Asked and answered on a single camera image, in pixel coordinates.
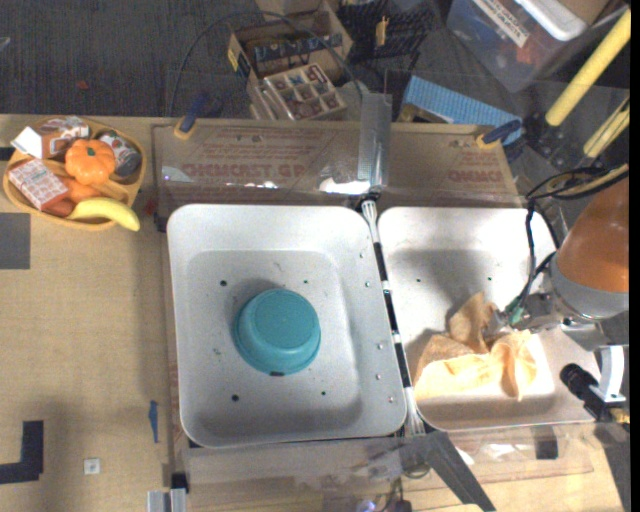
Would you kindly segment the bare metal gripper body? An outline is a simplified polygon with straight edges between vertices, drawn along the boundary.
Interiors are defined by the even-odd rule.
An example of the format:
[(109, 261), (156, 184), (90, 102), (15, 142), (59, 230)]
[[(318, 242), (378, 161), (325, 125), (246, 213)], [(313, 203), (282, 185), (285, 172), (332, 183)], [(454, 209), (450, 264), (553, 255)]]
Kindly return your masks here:
[(514, 328), (531, 333), (559, 330), (585, 351), (601, 346), (601, 327), (597, 319), (584, 316), (551, 292), (529, 295), (514, 315)]

